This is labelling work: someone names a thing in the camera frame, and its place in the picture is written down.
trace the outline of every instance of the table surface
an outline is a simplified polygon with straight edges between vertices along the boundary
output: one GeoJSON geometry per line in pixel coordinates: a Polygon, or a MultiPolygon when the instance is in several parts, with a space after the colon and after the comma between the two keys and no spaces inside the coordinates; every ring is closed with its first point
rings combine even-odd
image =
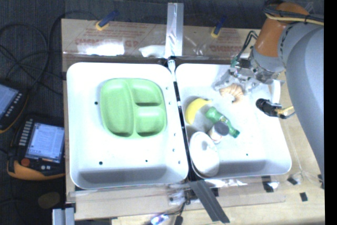
{"type": "MultiPolygon", "coordinates": [[[[236,30],[242,44],[249,30],[236,30]]],[[[63,21],[63,40],[69,41],[72,36],[69,25],[63,21]]],[[[64,54],[63,72],[71,63],[83,61],[83,58],[64,54]]],[[[75,185],[69,174],[69,147],[67,122],[67,95],[66,82],[64,82],[64,108],[66,130],[66,192],[75,192],[75,185]]],[[[286,82],[282,86],[281,101],[290,102],[286,82]]],[[[299,184],[292,185],[289,181],[282,182],[276,192],[243,193],[234,189],[221,189],[223,195],[218,197],[219,203],[228,216],[231,224],[324,224],[325,223],[325,192],[317,182],[316,176],[320,173],[314,154],[305,137],[305,134],[295,116],[281,121],[290,152],[293,167],[298,167],[299,184]]],[[[107,192],[92,192],[87,196],[76,196],[75,220],[113,218],[113,225],[146,224],[156,216],[156,213],[175,211],[179,206],[168,203],[167,195],[159,187],[139,191],[114,190],[107,192]]],[[[174,224],[174,216],[170,216],[165,224],[174,224]]],[[[200,203],[186,205],[182,213],[183,224],[220,224],[212,222],[211,218],[200,203]]]]}

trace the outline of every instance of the banana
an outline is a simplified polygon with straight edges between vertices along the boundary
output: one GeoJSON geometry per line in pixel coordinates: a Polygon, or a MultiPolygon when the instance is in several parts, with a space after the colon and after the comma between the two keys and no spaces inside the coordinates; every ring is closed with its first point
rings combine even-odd
{"type": "Polygon", "coordinates": [[[186,121],[188,124],[193,124],[194,119],[195,119],[195,114],[197,113],[197,111],[199,109],[201,109],[203,106],[205,106],[206,104],[211,103],[212,100],[205,100],[202,99],[201,97],[198,97],[197,99],[195,99],[194,101],[192,101],[186,108],[185,111],[185,117],[186,117],[186,121]]]}

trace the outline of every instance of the screen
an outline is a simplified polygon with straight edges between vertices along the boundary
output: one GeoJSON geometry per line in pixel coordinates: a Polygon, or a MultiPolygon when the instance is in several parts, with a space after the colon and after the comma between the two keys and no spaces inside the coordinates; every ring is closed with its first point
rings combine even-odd
{"type": "Polygon", "coordinates": [[[7,112],[18,93],[19,90],[0,84],[0,118],[7,112]]]}
{"type": "Polygon", "coordinates": [[[60,163],[64,144],[64,128],[42,123],[35,123],[26,158],[46,158],[60,163]]]}

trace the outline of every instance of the green divided plate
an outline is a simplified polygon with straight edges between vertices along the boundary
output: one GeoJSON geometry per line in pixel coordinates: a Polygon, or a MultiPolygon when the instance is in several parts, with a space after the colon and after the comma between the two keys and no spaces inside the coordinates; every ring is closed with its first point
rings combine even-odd
{"type": "Polygon", "coordinates": [[[160,134],[167,124],[160,87],[145,79],[111,79],[101,89],[101,116],[112,134],[136,138],[160,134]]]}

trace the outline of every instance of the green bottle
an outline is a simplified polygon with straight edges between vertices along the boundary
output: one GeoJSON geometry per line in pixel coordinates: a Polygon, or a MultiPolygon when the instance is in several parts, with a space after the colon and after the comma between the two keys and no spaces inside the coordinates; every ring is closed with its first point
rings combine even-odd
{"type": "Polygon", "coordinates": [[[233,128],[231,121],[228,120],[228,118],[226,118],[223,114],[221,114],[220,112],[217,111],[217,109],[215,107],[211,107],[207,112],[206,112],[206,117],[211,120],[213,122],[213,124],[215,124],[218,121],[224,122],[226,123],[226,125],[229,128],[229,134],[236,138],[237,136],[239,136],[240,132],[238,130],[236,130],[235,128],[233,128]]]}

